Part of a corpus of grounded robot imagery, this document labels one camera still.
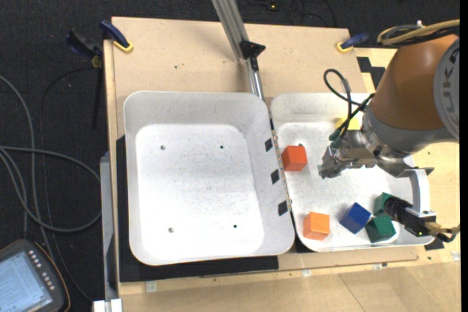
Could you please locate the yellow cube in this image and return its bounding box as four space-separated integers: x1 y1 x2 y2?
334 116 365 133

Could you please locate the green cube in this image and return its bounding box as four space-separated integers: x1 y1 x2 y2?
364 215 397 244
372 191 394 216

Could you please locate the black cylinder on white bracket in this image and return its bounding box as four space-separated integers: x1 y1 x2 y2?
382 167 438 237

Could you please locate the blue cube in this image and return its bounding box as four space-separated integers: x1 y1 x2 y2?
339 202 372 235

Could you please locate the pale wood board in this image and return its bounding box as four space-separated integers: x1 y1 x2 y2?
110 16 420 295

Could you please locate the white plastic tray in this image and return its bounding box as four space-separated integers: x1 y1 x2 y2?
123 90 296 267
269 92 438 254

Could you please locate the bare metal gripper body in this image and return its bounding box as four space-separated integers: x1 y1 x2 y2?
333 129 410 177

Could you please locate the dark orange cube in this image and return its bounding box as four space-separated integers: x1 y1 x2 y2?
280 145 309 172

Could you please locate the light orange cube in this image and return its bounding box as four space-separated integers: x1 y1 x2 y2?
302 211 331 242

